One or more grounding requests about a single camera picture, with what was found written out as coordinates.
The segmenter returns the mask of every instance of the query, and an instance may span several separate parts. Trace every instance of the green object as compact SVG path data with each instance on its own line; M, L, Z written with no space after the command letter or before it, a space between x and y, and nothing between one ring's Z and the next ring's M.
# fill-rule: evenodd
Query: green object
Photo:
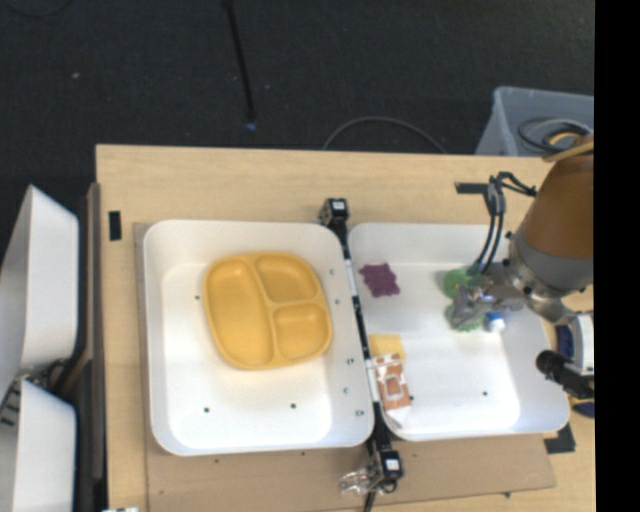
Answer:
M450 270L444 276L444 294L450 299L453 299L458 294L460 285L467 284L469 279L471 279L471 276L465 268Z

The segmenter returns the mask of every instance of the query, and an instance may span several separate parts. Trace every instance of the white container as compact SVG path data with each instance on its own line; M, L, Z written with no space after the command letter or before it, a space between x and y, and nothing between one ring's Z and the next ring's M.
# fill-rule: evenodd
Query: white container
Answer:
M349 245L367 333L399 335L411 408L399 437L426 441L456 437L551 432L564 426L569 405L562 388L537 370L549 348L540 317L528 309L505 313L506 328L452 330L444 275L477 257L487 226L361 224ZM506 256L503 244L496 261ZM400 293L374 298L358 272L388 263Z
M305 259L324 289L333 340L320 357L248 371L226 363L208 329L208 266L252 251ZM145 234L151 429L177 455L329 448L373 428L364 359L338 239L314 224L162 221Z
M27 380L20 392L18 423L0 424L0 510L71 512L73 407Z
M73 407L20 377L72 356L78 281L77 218L30 186L0 271L0 402L21 382L15 424L0 424L0 510L72 510Z
M518 127L536 118L571 120L594 128L594 98L582 94L502 86L493 91L491 116L476 155L540 156L518 135Z
M561 428L562 389L535 367L549 347L542 321L506 315L499 333L452 331L441 278L477 257L486 226L363 224L350 234L356 282L337 237L315 224L233 221L159 222L142 243L144 325L151 429L178 455L345 447L373 426L351 293L359 293L368 334L400 335L414 397L401 425L411 441ZM306 259L324 288L334 339L310 362L247 371L216 351L199 295L207 267L251 251L288 251ZM388 263L400 294L373 298L357 270Z
M73 353L78 328L78 219L30 186L0 271L0 393L20 370Z

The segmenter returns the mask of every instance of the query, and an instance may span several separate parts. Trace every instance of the blue object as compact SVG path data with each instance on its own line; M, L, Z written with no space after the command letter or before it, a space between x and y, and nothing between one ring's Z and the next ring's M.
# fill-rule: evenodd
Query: blue object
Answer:
M558 353L573 359L573 335L566 325L556 326L556 337L558 339ZM595 402L582 402L573 406L573 409L588 418L596 417Z
M504 331L505 323L499 311L489 311L484 315L484 328L489 332Z

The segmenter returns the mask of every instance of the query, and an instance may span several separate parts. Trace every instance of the yellow plate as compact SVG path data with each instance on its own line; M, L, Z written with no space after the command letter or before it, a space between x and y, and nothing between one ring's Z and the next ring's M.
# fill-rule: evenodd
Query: yellow plate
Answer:
M248 370L322 354L333 336L322 286L290 253L238 254L214 262L204 279L209 328L222 357Z

